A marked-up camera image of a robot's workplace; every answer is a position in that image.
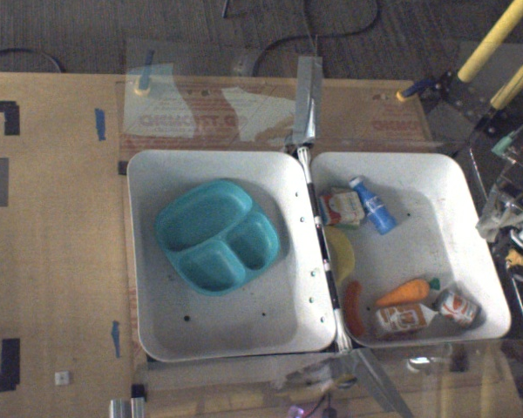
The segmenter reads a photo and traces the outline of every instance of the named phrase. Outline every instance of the silver can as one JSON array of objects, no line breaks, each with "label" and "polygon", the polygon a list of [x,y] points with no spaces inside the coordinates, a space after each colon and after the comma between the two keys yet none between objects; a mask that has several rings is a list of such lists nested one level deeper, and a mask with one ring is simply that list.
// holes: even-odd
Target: silver can
[{"label": "silver can", "polygon": [[434,302],[435,309],[462,327],[470,327],[477,319],[480,307],[451,290],[444,290]]}]

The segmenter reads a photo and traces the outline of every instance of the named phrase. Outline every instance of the yellow rod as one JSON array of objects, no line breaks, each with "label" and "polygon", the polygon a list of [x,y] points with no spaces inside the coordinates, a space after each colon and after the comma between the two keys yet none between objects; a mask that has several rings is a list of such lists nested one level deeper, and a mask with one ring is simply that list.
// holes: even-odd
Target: yellow rod
[{"label": "yellow rod", "polygon": [[512,102],[523,90],[523,65],[517,70],[513,77],[504,84],[502,88],[490,99],[490,105],[496,110],[502,110]]},{"label": "yellow rod", "polygon": [[485,66],[488,59],[494,54],[513,28],[523,18],[523,0],[513,0],[502,14],[498,22],[482,40],[477,49],[467,59],[458,71],[457,77],[461,82],[471,82]]}]

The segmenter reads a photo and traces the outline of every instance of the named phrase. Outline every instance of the blue bottle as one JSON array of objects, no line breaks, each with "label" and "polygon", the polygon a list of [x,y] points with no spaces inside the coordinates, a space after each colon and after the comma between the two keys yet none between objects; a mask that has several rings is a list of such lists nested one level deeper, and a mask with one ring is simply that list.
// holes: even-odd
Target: blue bottle
[{"label": "blue bottle", "polygon": [[384,202],[374,192],[366,188],[360,177],[349,181],[349,186],[358,193],[366,215],[382,235],[388,233],[397,225],[396,220],[389,213]]}]

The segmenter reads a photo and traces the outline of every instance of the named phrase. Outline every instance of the toy carrot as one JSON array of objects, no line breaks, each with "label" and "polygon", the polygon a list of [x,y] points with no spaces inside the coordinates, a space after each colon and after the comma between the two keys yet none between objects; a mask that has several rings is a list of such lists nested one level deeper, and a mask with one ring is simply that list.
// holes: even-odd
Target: toy carrot
[{"label": "toy carrot", "polygon": [[360,293],[363,290],[363,286],[358,280],[353,280],[347,285],[345,289],[345,296],[343,298],[343,313],[345,316],[345,322],[350,333],[354,337],[358,337],[364,334],[365,328],[362,320],[360,319],[359,301]]},{"label": "toy carrot", "polygon": [[376,307],[393,307],[405,303],[417,303],[426,299],[430,292],[430,285],[424,279],[410,280],[400,287],[389,291],[376,301]]}]

